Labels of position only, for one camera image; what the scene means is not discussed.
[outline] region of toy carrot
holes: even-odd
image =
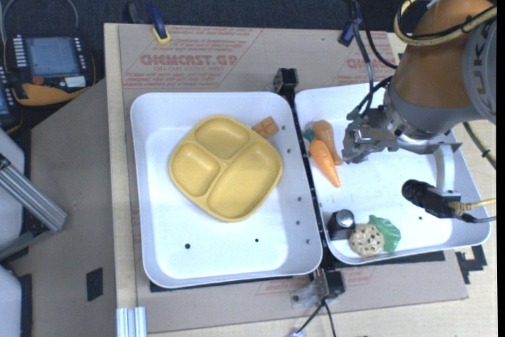
[[[331,181],[331,184],[340,187],[340,178],[328,146],[322,140],[315,139],[309,144],[309,152],[317,166]]]
[[[320,120],[312,124],[312,131],[314,132],[314,137],[323,141],[328,149],[330,149],[331,157],[333,158],[333,163],[340,166],[344,163],[337,148],[335,147],[335,137],[333,134],[333,126],[328,121]]]

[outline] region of yellow plate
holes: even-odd
[[[237,222],[250,216],[275,188],[282,159],[248,126],[213,115],[178,144],[169,173],[174,184],[208,214]]]

